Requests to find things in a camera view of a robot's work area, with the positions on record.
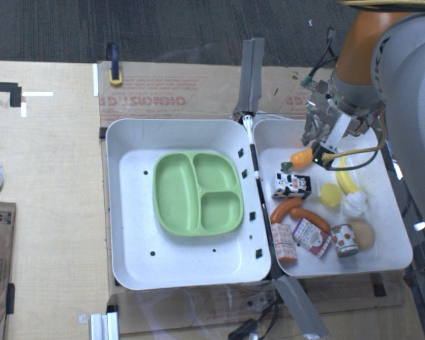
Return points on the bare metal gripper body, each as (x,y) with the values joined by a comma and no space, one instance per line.
(322,110)

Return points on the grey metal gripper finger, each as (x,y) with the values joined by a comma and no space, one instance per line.
(308,133)
(322,135)

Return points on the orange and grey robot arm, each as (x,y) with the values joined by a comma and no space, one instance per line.
(403,83)

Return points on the orange carrot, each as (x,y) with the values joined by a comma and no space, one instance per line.
(301,157)

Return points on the yellow banana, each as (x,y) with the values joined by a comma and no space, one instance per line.
(345,181)

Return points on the black and white cow carton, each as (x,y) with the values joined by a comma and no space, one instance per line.
(292,186)

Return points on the yellow round toy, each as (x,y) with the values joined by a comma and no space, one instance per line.
(331,195)

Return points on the white crumpled toy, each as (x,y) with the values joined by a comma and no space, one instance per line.
(355,204)

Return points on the orange sausage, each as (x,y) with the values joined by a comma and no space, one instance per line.
(311,217)
(285,209)

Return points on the pink and white carton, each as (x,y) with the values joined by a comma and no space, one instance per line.
(311,237)

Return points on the beige bread roll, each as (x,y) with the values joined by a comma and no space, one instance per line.
(365,234)

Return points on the white can with orange print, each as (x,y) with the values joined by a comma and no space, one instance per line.
(344,241)

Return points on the orange and white carton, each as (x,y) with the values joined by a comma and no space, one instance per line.
(284,243)

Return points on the brown cardboard board red print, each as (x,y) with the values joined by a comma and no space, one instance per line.
(184,94)

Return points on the white plastic tray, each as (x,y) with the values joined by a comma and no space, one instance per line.
(379,253)
(138,225)

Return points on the green divided plate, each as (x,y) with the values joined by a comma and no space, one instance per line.
(177,197)

